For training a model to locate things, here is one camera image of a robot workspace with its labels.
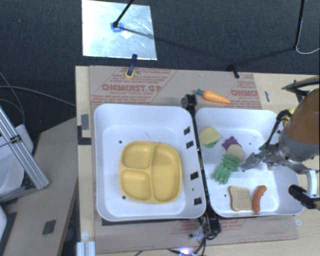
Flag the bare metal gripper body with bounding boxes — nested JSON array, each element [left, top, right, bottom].
[[259, 143, 305, 175]]

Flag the green pea pods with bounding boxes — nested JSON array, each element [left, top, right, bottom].
[[213, 154, 240, 185]]

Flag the purple grapes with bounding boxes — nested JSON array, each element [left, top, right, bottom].
[[221, 135, 242, 152]]

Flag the orange sausage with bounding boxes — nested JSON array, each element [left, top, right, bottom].
[[251, 184, 268, 214]]

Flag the beige bread slice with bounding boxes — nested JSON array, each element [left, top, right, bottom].
[[227, 185, 253, 213]]

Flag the white plastic tray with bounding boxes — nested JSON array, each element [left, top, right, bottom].
[[93, 103, 207, 223], [194, 107, 306, 219]]

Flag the thin black and white rod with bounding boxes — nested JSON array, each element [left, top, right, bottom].
[[187, 98, 214, 227]]

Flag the yellow and green sandwich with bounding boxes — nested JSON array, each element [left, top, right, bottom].
[[198, 126, 222, 149]]

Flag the orange carrot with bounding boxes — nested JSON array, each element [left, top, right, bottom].
[[195, 88, 232, 105]]

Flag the yellow divided plate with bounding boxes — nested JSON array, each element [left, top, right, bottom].
[[118, 140, 183, 204]]

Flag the brown cardboard board, red print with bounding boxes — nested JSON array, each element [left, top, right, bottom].
[[88, 65, 300, 255]]

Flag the black cylinder on white bracket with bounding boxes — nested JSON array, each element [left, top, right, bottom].
[[287, 169, 320, 210]]

